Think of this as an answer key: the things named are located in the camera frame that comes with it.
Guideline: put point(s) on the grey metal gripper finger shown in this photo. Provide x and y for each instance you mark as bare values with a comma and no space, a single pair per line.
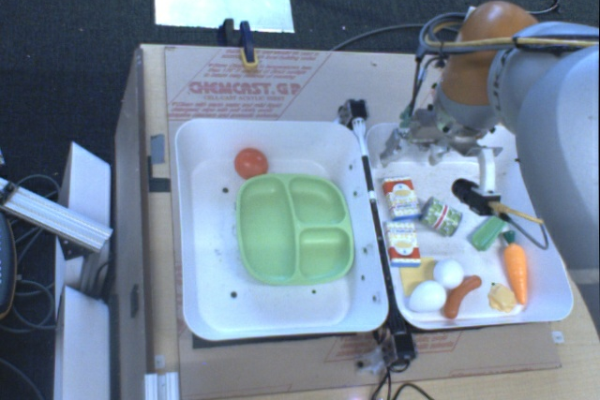
436,155
390,149

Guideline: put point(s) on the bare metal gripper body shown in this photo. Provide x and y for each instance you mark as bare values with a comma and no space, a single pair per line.
436,132

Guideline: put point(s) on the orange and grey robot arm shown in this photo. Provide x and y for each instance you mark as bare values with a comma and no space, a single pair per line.
539,98

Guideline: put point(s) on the thin black and white rod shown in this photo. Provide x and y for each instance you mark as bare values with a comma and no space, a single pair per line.
372,192

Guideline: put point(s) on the red and white carton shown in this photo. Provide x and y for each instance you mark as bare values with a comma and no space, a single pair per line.
400,199
402,244

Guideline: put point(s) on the green and white can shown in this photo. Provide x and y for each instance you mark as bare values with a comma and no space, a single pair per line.
440,217

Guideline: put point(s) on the green packet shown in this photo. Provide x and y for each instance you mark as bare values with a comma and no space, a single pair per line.
487,234

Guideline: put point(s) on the white egg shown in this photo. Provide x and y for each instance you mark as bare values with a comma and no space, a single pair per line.
448,273
426,296

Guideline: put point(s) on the brown cardboard board red print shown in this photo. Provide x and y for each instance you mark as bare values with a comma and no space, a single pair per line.
290,79

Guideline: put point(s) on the yellow cheese slice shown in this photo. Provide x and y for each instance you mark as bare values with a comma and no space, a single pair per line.
415,278

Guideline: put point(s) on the orange carrot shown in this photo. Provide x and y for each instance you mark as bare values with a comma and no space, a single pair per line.
515,269

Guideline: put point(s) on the red tomato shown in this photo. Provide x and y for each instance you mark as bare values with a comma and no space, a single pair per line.
250,163

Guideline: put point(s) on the orange sausage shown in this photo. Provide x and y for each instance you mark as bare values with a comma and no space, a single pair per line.
460,296

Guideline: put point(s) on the green divided plate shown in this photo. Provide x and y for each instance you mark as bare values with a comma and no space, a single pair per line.
267,229

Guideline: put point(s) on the pale yellow toy food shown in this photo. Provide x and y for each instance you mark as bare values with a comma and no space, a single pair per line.
501,297

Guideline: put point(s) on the white plastic tray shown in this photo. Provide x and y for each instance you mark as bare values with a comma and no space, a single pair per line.
544,290
220,248

